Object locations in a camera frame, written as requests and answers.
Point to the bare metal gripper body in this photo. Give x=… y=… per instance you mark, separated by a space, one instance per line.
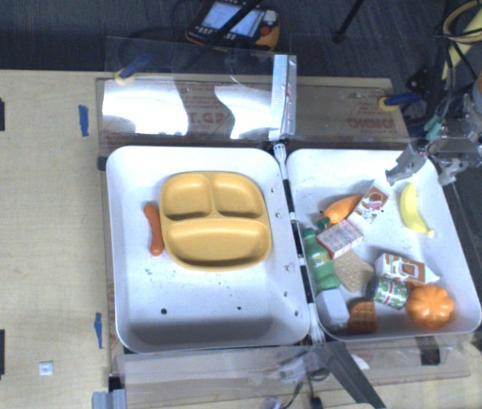
x=458 y=147

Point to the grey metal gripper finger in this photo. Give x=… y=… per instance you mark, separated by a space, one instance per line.
x=447 y=173
x=407 y=164

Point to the yellow banana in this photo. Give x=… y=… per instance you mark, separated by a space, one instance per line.
x=410 y=211

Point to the white carton brown print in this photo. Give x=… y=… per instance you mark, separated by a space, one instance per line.
x=371 y=205

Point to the white plastic tray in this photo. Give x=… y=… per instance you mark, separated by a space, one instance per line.
x=207 y=309
x=394 y=237

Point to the orange carrot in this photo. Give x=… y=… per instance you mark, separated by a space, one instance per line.
x=343 y=208

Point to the orange and white packet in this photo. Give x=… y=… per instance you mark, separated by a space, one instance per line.
x=339 y=237

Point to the white and orange carton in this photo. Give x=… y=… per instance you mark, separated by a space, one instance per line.
x=403 y=269

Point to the tan bread slice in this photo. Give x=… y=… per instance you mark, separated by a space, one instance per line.
x=354 y=273

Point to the white green red can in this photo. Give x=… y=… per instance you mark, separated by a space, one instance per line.
x=390 y=293

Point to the green bottle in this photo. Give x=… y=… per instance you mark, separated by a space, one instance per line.
x=322 y=266

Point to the orange pumpkin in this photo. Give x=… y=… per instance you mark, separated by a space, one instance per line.
x=430 y=307

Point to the brown waffle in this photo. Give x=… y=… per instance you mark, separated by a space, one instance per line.
x=362 y=318

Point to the pale grey carton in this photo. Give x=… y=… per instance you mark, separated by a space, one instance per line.
x=332 y=309

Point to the yellow divided plate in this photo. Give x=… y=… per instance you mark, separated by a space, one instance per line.
x=215 y=237

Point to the orange sausage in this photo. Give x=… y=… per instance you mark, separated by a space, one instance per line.
x=154 y=232

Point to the small white square block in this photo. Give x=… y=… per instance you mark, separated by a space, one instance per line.
x=46 y=368

